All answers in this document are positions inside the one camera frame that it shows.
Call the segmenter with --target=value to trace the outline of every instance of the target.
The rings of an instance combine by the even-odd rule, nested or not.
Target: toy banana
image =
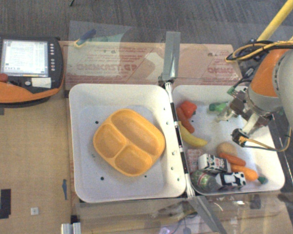
[[[179,121],[179,128],[180,128],[180,134],[181,138],[184,142],[189,144],[193,147],[203,147],[207,144],[207,141],[202,138],[197,138],[194,135],[192,135]]]

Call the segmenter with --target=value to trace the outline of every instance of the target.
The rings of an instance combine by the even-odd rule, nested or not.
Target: yellow pipe
[[[293,0],[287,0],[264,32],[258,37],[257,41],[268,40],[292,10]]]

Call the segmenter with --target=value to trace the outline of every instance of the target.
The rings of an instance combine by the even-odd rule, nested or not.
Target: cow print carton
[[[216,157],[211,154],[203,154],[198,158],[198,168],[213,174],[231,172],[230,164],[225,158]]]
[[[240,189],[246,185],[243,172],[237,173],[218,173],[215,177],[216,182],[221,186],[220,190]]]

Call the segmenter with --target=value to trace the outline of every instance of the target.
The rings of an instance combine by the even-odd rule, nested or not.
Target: orange plate
[[[152,167],[165,148],[164,135],[131,109],[112,113],[93,137],[96,151],[117,171],[139,176]]]

